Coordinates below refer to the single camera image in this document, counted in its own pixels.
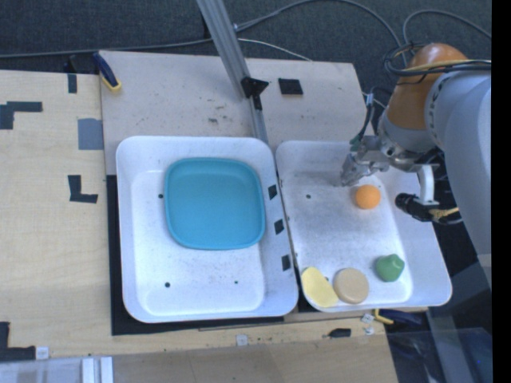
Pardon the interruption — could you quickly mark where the orange ball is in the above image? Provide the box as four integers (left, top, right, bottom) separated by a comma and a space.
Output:
354, 184, 382, 210

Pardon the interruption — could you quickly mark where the blue plate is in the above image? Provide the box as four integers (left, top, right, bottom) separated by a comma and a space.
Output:
163, 156, 267, 251

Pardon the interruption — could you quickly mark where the white plastic tray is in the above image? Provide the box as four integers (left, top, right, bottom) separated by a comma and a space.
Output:
275, 140, 454, 314
115, 135, 300, 324

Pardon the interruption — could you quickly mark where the green toy pepper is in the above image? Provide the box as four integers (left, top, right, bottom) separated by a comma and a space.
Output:
374, 253, 406, 283

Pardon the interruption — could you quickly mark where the yellow oval toy food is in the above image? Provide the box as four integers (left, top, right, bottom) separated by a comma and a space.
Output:
300, 266, 340, 309

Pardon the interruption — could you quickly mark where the black cylinder on white bracket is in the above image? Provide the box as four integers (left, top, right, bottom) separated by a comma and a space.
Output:
394, 164, 442, 223

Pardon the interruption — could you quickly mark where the pale wood board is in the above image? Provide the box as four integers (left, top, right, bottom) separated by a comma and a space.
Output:
98, 49, 430, 332

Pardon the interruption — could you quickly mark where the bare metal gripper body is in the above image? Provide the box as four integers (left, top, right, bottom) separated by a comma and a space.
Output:
351, 135, 425, 174

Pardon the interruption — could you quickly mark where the beige round biscuit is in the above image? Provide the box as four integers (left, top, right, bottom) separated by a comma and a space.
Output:
332, 267, 370, 306

